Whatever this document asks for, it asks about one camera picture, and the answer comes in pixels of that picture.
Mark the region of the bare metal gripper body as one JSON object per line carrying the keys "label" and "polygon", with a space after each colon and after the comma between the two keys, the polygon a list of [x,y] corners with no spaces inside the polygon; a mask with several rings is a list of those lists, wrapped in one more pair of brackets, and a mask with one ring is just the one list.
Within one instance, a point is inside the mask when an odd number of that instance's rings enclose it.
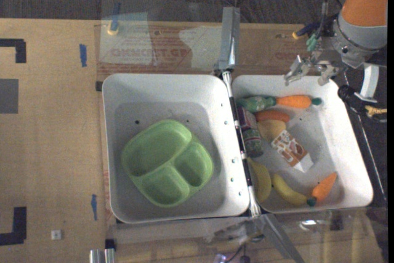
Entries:
{"label": "bare metal gripper body", "polygon": [[367,48],[341,36],[310,36],[310,62],[334,68],[358,68],[379,48]]}

